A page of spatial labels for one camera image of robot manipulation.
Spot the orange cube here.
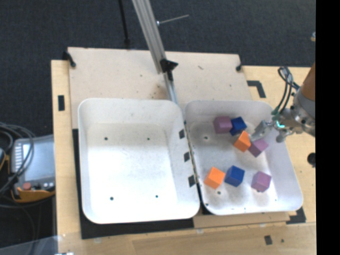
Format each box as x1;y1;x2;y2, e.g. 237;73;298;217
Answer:
203;166;226;190
233;130;252;153

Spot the pale flat board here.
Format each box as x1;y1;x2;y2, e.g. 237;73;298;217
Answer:
66;46;291;230

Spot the purple cube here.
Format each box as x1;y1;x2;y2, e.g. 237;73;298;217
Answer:
248;138;269;158
213;116;233;134
250;171;273;193

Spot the white plastic tray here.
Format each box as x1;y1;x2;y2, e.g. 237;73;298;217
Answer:
183;99;304;216
78;97;201;225

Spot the blue cube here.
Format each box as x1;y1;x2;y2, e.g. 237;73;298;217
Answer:
229;116;248;137
224;165;245;188

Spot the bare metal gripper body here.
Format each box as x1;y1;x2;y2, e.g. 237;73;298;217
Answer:
277;106;317;137

